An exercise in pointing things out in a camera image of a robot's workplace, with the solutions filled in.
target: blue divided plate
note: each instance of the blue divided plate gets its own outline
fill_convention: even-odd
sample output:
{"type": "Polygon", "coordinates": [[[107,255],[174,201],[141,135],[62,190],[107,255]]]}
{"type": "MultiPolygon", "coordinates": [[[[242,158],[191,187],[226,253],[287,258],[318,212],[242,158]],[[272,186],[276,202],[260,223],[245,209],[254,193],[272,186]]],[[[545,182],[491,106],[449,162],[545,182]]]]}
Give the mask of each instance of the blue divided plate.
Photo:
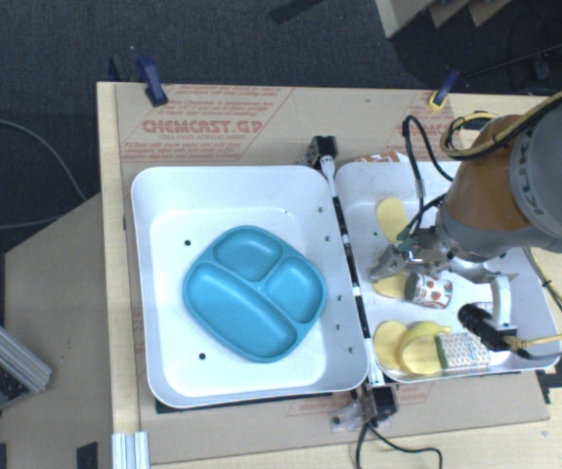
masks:
{"type": "Polygon", "coordinates": [[[183,283],[185,305],[215,338],[254,362],[276,362],[311,330],[326,300],[320,272],[254,226],[217,238],[183,283]]]}

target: dark floor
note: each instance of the dark floor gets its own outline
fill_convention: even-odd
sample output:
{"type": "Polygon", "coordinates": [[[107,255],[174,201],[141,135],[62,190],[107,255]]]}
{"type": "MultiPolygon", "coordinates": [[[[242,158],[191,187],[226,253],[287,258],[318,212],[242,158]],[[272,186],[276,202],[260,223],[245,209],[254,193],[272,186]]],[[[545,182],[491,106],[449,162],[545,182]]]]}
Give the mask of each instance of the dark floor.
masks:
{"type": "MultiPolygon", "coordinates": [[[[515,0],[481,27],[466,10],[440,29],[424,14],[391,40],[374,0],[324,0],[278,19],[295,1],[0,0],[0,118],[44,138],[91,196],[100,189],[96,82],[115,54],[131,68],[152,56],[166,83],[433,89],[456,68],[455,92],[562,88],[562,49],[547,58],[546,78],[531,61],[469,77],[561,44],[562,0],[515,0]]],[[[0,225],[80,201],[33,136],[0,126],[0,225]]],[[[0,253],[40,228],[0,229],[0,253]]]]}

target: yellow object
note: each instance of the yellow object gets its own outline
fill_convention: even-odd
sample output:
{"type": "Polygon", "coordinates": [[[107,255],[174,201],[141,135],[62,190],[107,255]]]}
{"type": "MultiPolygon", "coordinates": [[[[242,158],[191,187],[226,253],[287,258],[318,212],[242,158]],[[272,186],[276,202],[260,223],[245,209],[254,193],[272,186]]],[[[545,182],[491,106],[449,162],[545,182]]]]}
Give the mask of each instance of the yellow object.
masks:
{"type": "Polygon", "coordinates": [[[441,369],[435,337],[449,333],[448,326],[422,321],[405,333],[400,343],[400,365],[408,373],[429,374],[441,369]]]}
{"type": "Polygon", "coordinates": [[[402,299],[405,296],[405,283],[407,282],[407,274],[399,272],[392,277],[384,277],[379,281],[375,281],[372,286],[380,295],[392,297],[394,299],[402,299]]]}
{"type": "Polygon", "coordinates": [[[376,219],[389,242],[398,241],[398,233],[409,223],[405,206],[399,198],[385,198],[376,207],[376,219]]]}
{"type": "Polygon", "coordinates": [[[399,321],[381,323],[374,332],[374,351],[378,362],[387,369],[401,370],[400,343],[407,333],[407,326],[399,321]]]}

